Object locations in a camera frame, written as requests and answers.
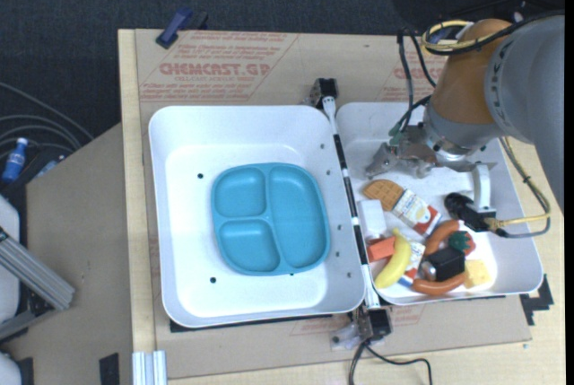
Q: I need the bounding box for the red strawberry with green top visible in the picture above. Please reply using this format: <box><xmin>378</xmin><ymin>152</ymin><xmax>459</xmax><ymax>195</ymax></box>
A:
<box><xmin>448</xmin><ymin>230</ymin><xmax>477</xmax><ymax>257</ymax></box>

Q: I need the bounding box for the orange block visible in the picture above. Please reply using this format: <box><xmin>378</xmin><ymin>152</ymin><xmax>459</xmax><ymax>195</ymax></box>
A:
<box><xmin>366</xmin><ymin>236</ymin><xmax>397</xmax><ymax>264</ymax></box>

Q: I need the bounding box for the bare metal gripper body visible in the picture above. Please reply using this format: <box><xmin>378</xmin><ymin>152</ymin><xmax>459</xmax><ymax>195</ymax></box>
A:
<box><xmin>394</xmin><ymin>125</ymin><xmax>484</xmax><ymax>167</ymax></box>

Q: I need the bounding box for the brown cardboard board red print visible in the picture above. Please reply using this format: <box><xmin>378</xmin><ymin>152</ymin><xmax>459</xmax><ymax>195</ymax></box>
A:
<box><xmin>134</xmin><ymin>29</ymin><xmax>534</xmax><ymax>380</ymax></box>

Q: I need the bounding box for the yellow banana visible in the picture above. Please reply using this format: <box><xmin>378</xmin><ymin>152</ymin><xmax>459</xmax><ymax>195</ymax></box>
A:
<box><xmin>373</xmin><ymin>227</ymin><xmax>413</xmax><ymax>290</ymax></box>

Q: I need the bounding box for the white and red carton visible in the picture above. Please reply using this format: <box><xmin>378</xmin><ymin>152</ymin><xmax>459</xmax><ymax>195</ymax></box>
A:
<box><xmin>391</xmin><ymin>188</ymin><xmax>442</xmax><ymax>237</ymax></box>

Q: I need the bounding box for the black box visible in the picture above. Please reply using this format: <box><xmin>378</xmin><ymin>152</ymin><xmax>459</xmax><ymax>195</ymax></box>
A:
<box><xmin>424</xmin><ymin>247</ymin><xmax>467</xmax><ymax>283</ymax></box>

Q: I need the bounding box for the white plastic tray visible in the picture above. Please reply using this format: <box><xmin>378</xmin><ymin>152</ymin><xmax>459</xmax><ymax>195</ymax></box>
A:
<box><xmin>335</xmin><ymin>101</ymin><xmax>545</xmax><ymax>307</ymax></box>
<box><xmin>147</xmin><ymin>104</ymin><xmax>367</xmax><ymax>329</ymax></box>

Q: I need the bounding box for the white packet with red print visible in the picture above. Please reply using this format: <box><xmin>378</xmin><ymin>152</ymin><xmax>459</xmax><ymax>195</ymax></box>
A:
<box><xmin>397</xmin><ymin>241</ymin><xmax>428</xmax><ymax>288</ymax></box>

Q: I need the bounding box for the black cylinder on white bracket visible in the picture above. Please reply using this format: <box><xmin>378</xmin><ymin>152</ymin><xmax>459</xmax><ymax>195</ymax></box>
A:
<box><xmin>444</xmin><ymin>162</ymin><xmax>499</xmax><ymax>233</ymax></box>

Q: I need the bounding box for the blue divided plate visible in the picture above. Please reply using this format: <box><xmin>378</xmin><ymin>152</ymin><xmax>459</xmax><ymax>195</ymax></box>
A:
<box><xmin>210</xmin><ymin>162</ymin><xmax>332</xmax><ymax>276</ymax></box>

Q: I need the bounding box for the orange sausage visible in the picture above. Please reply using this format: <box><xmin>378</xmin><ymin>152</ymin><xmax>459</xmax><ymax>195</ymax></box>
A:
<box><xmin>423</xmin><ymin>219</ymin><xmax>461</xmax><ymax>258</ymax></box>
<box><xmin>411</xmin><ymin>271</ymin><xmax>469</xmax><ymax>297</ymax></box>

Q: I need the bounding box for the blue plastic bottle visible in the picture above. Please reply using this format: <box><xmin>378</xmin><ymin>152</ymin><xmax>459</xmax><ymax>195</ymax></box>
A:
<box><xmin>1</xmin><ymin>136</ymin><xmax>30</xmax><ymax>184</ymax></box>

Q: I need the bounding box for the yellow cheese wedge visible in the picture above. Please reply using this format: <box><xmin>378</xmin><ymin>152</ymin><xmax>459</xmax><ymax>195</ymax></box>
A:
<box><xmin>462</xmin><ymin>258</ymin><xmax>491</xmax><ymax>290</ymax></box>

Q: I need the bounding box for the thin black and white rod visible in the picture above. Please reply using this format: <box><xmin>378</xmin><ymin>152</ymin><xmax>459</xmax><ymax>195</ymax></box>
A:
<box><xmin>322</xmin><ymin>95</ymin><xmax>382</xmax><ymax>309</ymax></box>

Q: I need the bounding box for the brown waffle biscuit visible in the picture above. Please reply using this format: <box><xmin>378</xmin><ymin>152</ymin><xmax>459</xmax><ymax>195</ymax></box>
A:
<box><xmin>362</xmin><ymin>179</ymin><xmax>402</xmax><ymax>212</ymax></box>

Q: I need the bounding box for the black block with thin wires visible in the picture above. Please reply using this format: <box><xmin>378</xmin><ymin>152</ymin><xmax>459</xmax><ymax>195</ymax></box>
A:
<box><xmin>303</xmin><ymin>77</ymin><xmax>340</xmax><ymax>109</ymax></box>
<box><xmin>353</xmin><ymin>307</ymin><xmax>394</xmax><ymax>340</ymax></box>

